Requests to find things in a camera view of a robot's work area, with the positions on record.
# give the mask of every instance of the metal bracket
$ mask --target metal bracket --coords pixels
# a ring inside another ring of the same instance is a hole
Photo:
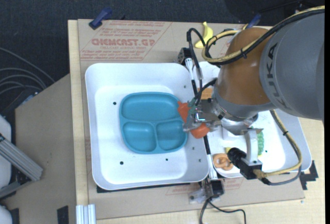
[[[189,194],[189,203],[190,204],[200,204],[203,203],[206,199],[213,196],[213,190],[211,184],[206,184],[202,186],[195,192]]]
[[[43,169],[14,144],[8,141],[1,133],[0,156],[4,157],[19,172],[17,181],[0,189],[0,198],[11,194],[31,181],[40,180]]]
[[[243,130],[246,141],[246,157],[242,158],[247,165],[261,164],[258,160],[258,136],[262,129]]]
[[[76,220],[76,224],[96,224],[95,205],[77,205]]]

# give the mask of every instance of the brown object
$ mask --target brown object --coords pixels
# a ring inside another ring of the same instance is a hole
[[[233,39],[226,55],[239,51],[265,32],[266,29],[259,27],[243,30]],[[249,52],[246,58],[221,67],[216,86],[223,99],[238,105],[262,105],[269,102],[259,80],[260,56],[268,39]]]
[[[229,160],[227,154],[217,153],[213,155],[213,164],[216,168],[221,168],[223,170],[229,171],[233,168],[233,164]]]

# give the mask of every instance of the blue clip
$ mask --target blue clip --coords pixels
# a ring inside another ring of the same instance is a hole
[[[257,13],[253,19],[249,22],[249,24],[247,25],[246,29],[247,28],[251,28],[255,25],[257,25],[259,22],[260,22],[260,19],[261,19],[261,14],[260,13]]]
[[[100,14],[89,23],[89,26],[92,27],[94,30],[99,28],[102,25],[102,20],[110,19],[112,16],[112,9],[110,7],[106,7],[102,9]]]

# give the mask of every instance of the green object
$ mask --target green object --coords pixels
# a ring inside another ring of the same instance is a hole
[[[265,146],[265,140],[263,139],[263,132],[259,132],[257,134],[258,137],[258,155],[260,156],[263,152],[263,148]]]

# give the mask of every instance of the yellow cable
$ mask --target yellow cable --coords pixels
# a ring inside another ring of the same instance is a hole
[[[292,17],[294,17],[294,16],[297,16],[298,14],[308,13],[308,12],[311,12],[311,11],[314,11],[314,10],[322,10],[322,9],[325,9],[325,6],[324,6],[324,5],[323,5],[323,6],[318,6],[318,7],[313,7],[313,8],[310,8],[310,9],[306,9],[306,10],[304,10],[304,11],[300,11],[300,12],[298,12],[298,13],[295,13],[295,14],[291,15],[290,17],[284,19],[283,21],[288,20],[289,18],[292,18]],[[276,27],[277,25],[279,25],[279,24],[282,23],[283,21],[279,22],[278,24],[276,24],[275,26],[273,26],[273,27],[272,27],[271,29],[269,29],[268,31],[272,30],[274,27]],[[210,39],[210,43],[213,43],[213,42],[215,42],[216,40],[218,40],[218,39],[220,39],[220,38],[222,38],[222,37],[224,37],[224,36],[227,36],[227,35],[231,34],[232,31],[233,31],[233,30],[229,30],[229,31],[226,31],[226,32],[222,32],[222,33],[216,35],[216,37],[212,37],[212,38]],[[209,62],[209,63],[218,63],[218,62],[224,62],[224,61],[227,61],[227,60],[232,59],[232,58],[234,58],[234,57],[236,57],[236,56],[239,56],[240,54],[242,54],[243,52],[245,52],[246,50],[248,50],[248,49],[249,49],[249,48],[250,48],[255,42],[257,42],[259,39],[261,39],[264,35],[260,36],[260,37],[259,37],[258,39],[256,39],[255,41],[253,41],[253,42],[251,42],[250,44],[248,44],[247,46],[243,47],[243,48],[242,48],[242,51],[239,50],[239,51],[236,51],[236,52],[234,52],[234,53],[231,53],[230,55],[227,55],[227,56],[224,56],[224,57],[221,57],[221,58],[209,58],[208,56],[206,56],[206,54],[205,54],[206,46],[204,46],[203,51],[202,51],[202,57],[203,57],[207,62]]]
[[[279,126],[280,128],[282,129],[282,131],[284,132],[287,132],[284,124],[282,123],[282,121],[279,119],[277,113],[272,110],[272,113],[274,115],[274,118],[276,119],[276,121],[279,123]],[[257,176],[258,179],[262,179],[262,178],[266,178],[266,177],[269,177],[269,176],[275,176],[275,175],[280,175],[280,174],[284,174],[284,173],[288,173],[290,171],[293,171],[297,168],[299,168],[303,162],[303,157],[302,157],[302,154],[301,154],[301,151],[297,145],[297,143],[294,141],[294,139],[292,138],[291,134],[290,133],[286,133],[286,136],[287,136],[287,139],[288,141],[296,148],[297,150],[297,156],[298,156],[298,163],[294,166],[291,166],[287,169],[282,169],[282,170],[278,170],[278,171],[273,171],[273,172],[269,172],[269,173],[265,173],[263,172],[262,170],[260,169],[256,169],[256,170],[253,170],[253,173]]]

